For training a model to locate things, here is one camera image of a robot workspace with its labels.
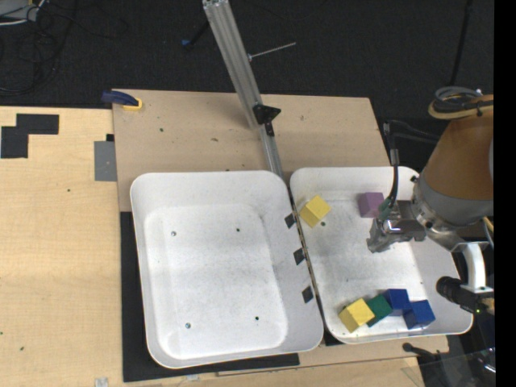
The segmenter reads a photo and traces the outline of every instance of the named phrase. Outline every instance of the wooden table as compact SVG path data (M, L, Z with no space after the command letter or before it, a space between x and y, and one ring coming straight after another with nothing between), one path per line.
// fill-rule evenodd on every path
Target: wooden table
M136 92L148 114L158 109L166 114L167 107L179 104L195 105L197 110L199 99L205 110L226 113L228 104L238 106L234 94ZM265 95L264 102L283 110L275 130L281 134L277 141L286 173L316 162L326 166L389 164L368 99ZM151 104L159 108L153 111ZM288 114L289 109L295 113ZM174 137L179 145L187 140L211 147L224 143L232 150L235 140L228 134L235 129L231 123L239 121L234 120L237 111L226 113L226 122L218 120L217 131L226 131L218 142L211 140L216 131L208 131L202 124L189 133L189 123L175 122L176 131L185 135ZM119 118L125 115L118 106L113 110L5 106L0 107L0 126L14 126L18 113L58 114L60 130L59 135L29 135L27 159L0 160L0 385L93 387L101 377L107 377L110 387L127 385L122 375L119 225L119 212L127 203L125 192L119 194L119 190L127 192L124 188L130 178L147 168L140 165L138 154L124 149L134 136L132 126L118 125L117 129L114 125L114 113ZM312 125L303 125L310 120ZM345 124L337 127L335 120ZM239 154L245 158L255 151L259 155L238 164L245 164L245 169L263 169L260 139L249 137L240 123L236 126ZM213 129L209 119L204 124ZM161 123L157 130L164 126ZM117 182L95 181L94 176L94 142L105 140L110 133L115 135L122 182L118 188ZM164 132L149 132L151 136L145 139L160 133ZM315 147L310 148L306 136L315 139ZM148 154L145 141L133 137L132 144ZM176 158L181 155L181 147L174 151ZM155 152L153 159L159 162L162 151ZM210 162L217 156L225 156L223 148ZM192 162L191 156L184 162L177 158L164 169L172 165L189 171ZM212 168L224 170L226 164ZM410 342L431 352L448 348L444 336L417 337ZM194 385L413 386L411 379L421 375L417 360L402 350L402 343L322 344L301 353L301 365L296 368L208 373L198 376ZM130 385L158 387L188 381L175 377Z

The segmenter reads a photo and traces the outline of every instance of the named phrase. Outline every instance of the empty white tray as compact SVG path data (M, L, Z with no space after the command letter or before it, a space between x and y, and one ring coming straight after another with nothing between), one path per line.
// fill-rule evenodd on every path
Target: empty white tray
M418 174L399 168L398 199L410 200ZM368 343L413 335L462 334L472 325L472 315L449 302L435 290L442 276L459 277L452 254L430 239L395 243L371 253L366 239L371 218L361 218L358 197L366 192L389 194L393 169L305 168L296 171L290 186L299 210L315 195L328 202L331 211L310 228L301 222L315 285L322 304L327 330L343 343ZM386 289L407 289L411 301L427 299L435 321L424 328L408 330L401 316L389 316L372 327L363 325L350 333L339 312L358 298L369 298Z
M294 256L302 244L277 175L147 173L133 182L131 204L157 363L184 368L321 342L323 321L315 297L303 297L313 293L310 274Z

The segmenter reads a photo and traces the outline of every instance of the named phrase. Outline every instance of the black bracket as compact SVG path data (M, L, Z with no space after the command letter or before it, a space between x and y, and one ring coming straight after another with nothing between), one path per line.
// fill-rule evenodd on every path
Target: black bracket
M255 118L258 124L265 125L267 135L274 136L273 120L280 114L281 109L278 109L277 107L257 104L252 107L252 111L255 114Z

